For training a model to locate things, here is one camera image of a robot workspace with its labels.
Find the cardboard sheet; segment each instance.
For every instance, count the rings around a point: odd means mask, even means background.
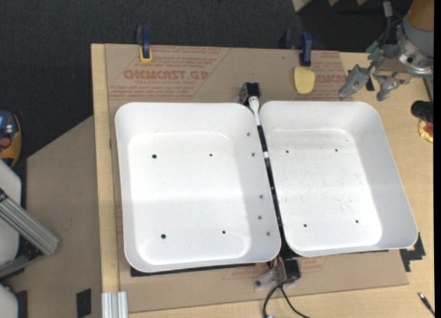
[[[128,292],[130,312],[263,299],[266,292],[254,291],[253,278],[268,270],[266,264],[131,276],[123,251],[114,116],[120,106],[132,101],[231,102],[247,81],[260,84],[261,104],[277,100],[336,101],[346,75],[340,55],[313,51],[310,68],[316,74],[316,84],[311,93],[300,95],[294,87],[297,50],[153,46],[152,52],[151,64],[143,65],[138,46],[105,45],[120,288]],[[408,282],[397,250],[300,258],[299,262],[302,279],[287,289],[288,295]]]

